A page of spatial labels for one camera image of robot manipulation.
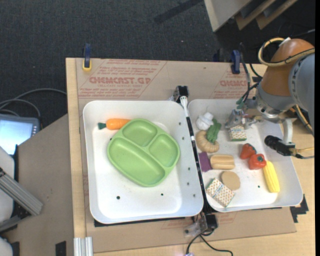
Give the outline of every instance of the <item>yellow corn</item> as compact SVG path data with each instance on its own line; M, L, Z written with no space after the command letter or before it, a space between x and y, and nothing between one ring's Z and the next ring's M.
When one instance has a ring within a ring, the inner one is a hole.
M266 166L263 167L263 174L268 186L268 189L271 193L277 193L280 191L279 180L275 167L272 162L266 161Z

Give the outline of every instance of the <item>wire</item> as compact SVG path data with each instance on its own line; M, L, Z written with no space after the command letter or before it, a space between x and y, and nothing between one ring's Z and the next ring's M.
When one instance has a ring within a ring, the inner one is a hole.
M230 250L217 249L217 248L214 248L213 246L211 246L211 245L204 239L203 234L198 234L198 235L196 235L196 236L190 241L190 243L188 244L188 247L186 248L186 252L185 252L186 255L189 254L190 247L191 247L192 243L193 243L197 238L199 238L199 237L200 237L200 238L206 243L206 245L209 246L212 250L215 250L215 251L217 251L217 252L230 253L231 256L234 255L233 252L230 251Z
M200 238L206 243L207 246L209 246L212 250L215 250L217 252L224 252L224 253L230 253L231 256L233 256L233 252L230 251L230 250L225 250L225 249L217 249L217 248L214 248L213 246L211 246L204 238L203 236L200 234Z
M0 106L0 110L2 110L2 108L4 108L4 106L6 106L6 105L8 105L8 104L10 104L12 102L21 102L21 103L25 103L25 104L28 104L28 105L32 106L36 110L36 112L38 114L38 117L39 118L41 117L39 109L34 104L32 104L31 102L26 101L24 99L13 98L13 99L4 100L4 101L0 102L0 105L4 104L3 106Z
M243 102L245 102L245 101L247 100L250 91L251 91L253 88L256 88L258 85L259 85L259 83L256 82L254 85L252 85L252 86L242 95L241 98L242 98L242 99L245 98L245 99L243 100Z
M288 28L284 29L285 31L291 30L291 32L290 32L289 35L288 35L288 37L290 37L290 38L296 38L296 37L304 36L304 35L307 35L307 34L310 34L310 33L316 31L316 29L315 29L315 28L311 28L311 26L307 26L307 25L300 24L300 23L296 23L296 22L292 22L292 21L285 21L285 22L282 23L282 24L279 26L279 28L278 28L278 31L277 31L277 35L278 35L278 36L281 36L280 31L281 31L281 29L283 28L284 25L288 25ZM307 31L305 31L305 32L301 32L301 33L299 33L299 34L294 34L294 32L295 32L295 26L307 28L307 29L309 29L309 30L307 30Z
M311 151L311 150L314 150L314 149L315 149L315 147L311 146L311 147L307 147L307 148L296 149L296 152L297 153L302 153L302 152Z
M299 159L311 159L311 158L315 158L314 155L312 155L312 156L302 156L302 155L300 155L300 154L296 154L295 157L296 157L296 158L299 158Z
M279 67L279 66L282 66L282 65L285 65L285 64L289 64L290 62L293 62L299 58L301 58L302 56L306 56L306 55L309 55L309 54L312 54L312 53L315 53L316 50L315 48L311 48L311 49L308 49L308 50L303 50L293 56L289 56L288 58L286 59L283 59L283 60L280 60L280 61L270 61L270 62L267 62L263 59L263 52L264 52L264 49L274 43L274 42L283 42L285 39L282 38L282 37L275 37L275 38L272 38L266 42L263 43L262 47L259 49L259 52L258 52L258 59L260 61L261 64L264 64L268 67Z
M302 113L301 108L299 107L299 105L294 105L293 109L295 110L298 118L301 120L301 122L304 124L304 126L309 130L309 132L311 134L313 134L313 128L311 127L311 125L307 121L306 117Z
M0 112L6 112L6 113L12 114L14 116L20 117L20 115L18 115L16 112L11 111L9 109L0 109Z
M258 78L262 78L262 76L259 75L259 74L256 72L256 70L254 69L254 66L252 65L252 63L249 63L249 65L250 65L250 68L251 68L252 72L253 72Z
M33 89L33 90L29 90L29 91L27 91L27 92L24 92L24 93L18 95L17 97L15 97L14 100L20 99L21 97L26 96L26 95L28 95L28 94L37 93L37 92L43 92L43 91L52 91L52 92L56 92L56 93L61 93L61 94L67 95L67 93L64 92L63 90L58 90L58 89L53 89L53 88L39 88L39 89ZM10 104L10 102L9 102L9 103L6 103L6 104L3 105L3 106L1 106L1 107L0 107L0 110L2 110L5 106L7 106L7 105L9 105L9 104Z

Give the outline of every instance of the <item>screen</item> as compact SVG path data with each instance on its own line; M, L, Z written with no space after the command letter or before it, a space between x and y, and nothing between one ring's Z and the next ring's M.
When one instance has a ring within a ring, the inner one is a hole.
M32 123L0 120L0 146L9 155L13 155L16 145L20 145L31 137L32 129Z

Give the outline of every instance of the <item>toy garlic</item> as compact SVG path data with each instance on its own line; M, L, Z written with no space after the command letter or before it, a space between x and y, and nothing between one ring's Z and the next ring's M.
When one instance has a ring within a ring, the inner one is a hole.
M214 125L213 119L214 115L206 112L204 115L199 115L195 121L195 125L199 130L206 131L210 126Z

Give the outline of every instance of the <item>white tray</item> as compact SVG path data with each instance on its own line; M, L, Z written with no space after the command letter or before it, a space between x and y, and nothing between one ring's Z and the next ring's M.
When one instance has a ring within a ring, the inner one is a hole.
M224 124L231 111L236 107L234 99L196 99L188 105L194 134L199 131L196 126L196 120L199 115L203 115L205 112L212 113L217 121L222 124L217 137L220 149L216 154L234 156L236 167L231 171L239 176L241 182L240 188L234 191L235 196L227 207L221 206L212 197L206 195L208 203L219 212L287 207L300 204L303 199L303 193L291 158L280 155L264 144L267 135L279 138L283 137L280 125L269 121L253 124L250 129L245 130L247 140L230 141ZM266 160L273 163L279 179L279 193L270 193L268 191L262 169L249 170L248 161L239 158L242 145L245 143L252 144L258 153L263 154ZM220 174L222 172L223 170L202 172L204 186L206 187L213 178L221 180Z
M111 164L107 145L117 132L99 130L110 118L143 118L158 125L178 143L180 158L155 187L130 181ZM103 224L180 218L197 215L203 208L189 129L183 108L173 101L95 100L83 109L88 164L89 205L94 219Z

